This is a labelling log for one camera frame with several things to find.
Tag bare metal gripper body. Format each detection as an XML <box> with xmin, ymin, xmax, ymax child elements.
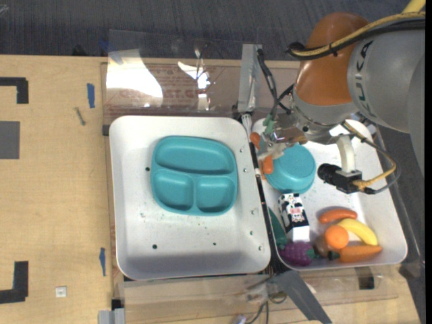
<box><xmin>269</xmin><ymin>113</ymin><xmax>335</xmax><ymax>146</ymax></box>

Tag orange oblong toy food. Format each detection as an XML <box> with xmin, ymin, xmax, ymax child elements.
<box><xmin>249</xmin><ymin>132</ymin><xmax>275</xmax><ymax>176</ymax></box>

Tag teal bowl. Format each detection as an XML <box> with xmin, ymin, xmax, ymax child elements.
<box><xmin>264</xmin><ymin>143</ymin><xmax>317</xmax><ymax>195</ymax></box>

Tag cow print milk carton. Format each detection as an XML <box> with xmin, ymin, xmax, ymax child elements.
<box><xmin>277</xmin><ymin>192</ymin><xmax>311</xmax><ymax>244</ymax></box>

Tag teal divided plate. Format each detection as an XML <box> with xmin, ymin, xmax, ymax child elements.
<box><xmin>150</xmin><ymin>135</ymin><xmax>239</xmax><ymax>217</ymax></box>

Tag dark green flat toy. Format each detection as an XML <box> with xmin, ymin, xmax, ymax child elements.
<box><xmin>267</xmin><ymin>207</ymin><xmax>288</xmax><ymax>250</ymax></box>

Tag orange sausage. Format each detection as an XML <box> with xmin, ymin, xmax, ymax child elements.
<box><xmin>319</xmin><ymin>208</ymin><xmax>358</xmax><ymax>225</ymax></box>

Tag orange fruit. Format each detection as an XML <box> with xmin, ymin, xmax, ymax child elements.
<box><xmin>324</xmin><ymin>224</ymin><xmax>350</xmax><ymax>250</ymax></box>

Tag purple grapes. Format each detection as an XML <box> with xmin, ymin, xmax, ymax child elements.
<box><xmin>278</xmin><ymin>242</ymin><xmax>319</xmax><ymax>267</ymax></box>

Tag brown round toy food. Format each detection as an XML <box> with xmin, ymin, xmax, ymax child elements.
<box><xmin>313</xmin><ymin>236</ymin><xmax>330</xmax><ymax>258</ymax></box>

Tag white plastic tray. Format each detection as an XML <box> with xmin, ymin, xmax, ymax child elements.
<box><xmin>108</xmin><ymin>114</ymin><xmax>272</xmax><ymax>281</ymax></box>
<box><xmin>251</xmin><ymin>116</ymin><xmax>408</xmax><ymax>271</ymax></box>

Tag yellow banana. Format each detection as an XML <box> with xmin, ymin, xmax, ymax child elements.
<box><xmin>337</xmin><ymin>217</ymin><xmax>379</xmax><ymax>246</ymax></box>

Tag orange carrot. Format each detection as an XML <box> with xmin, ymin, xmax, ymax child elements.
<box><xmin>327</xmin><ymin>244</ymin><xmax>383</xmax><ymax>263</ymax></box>

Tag black cylinder on white bracket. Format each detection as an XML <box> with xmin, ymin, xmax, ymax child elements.
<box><xmin>317</xmin><ymin>135</ymin><xmax>364</xmax><ymax>194</ymax></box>

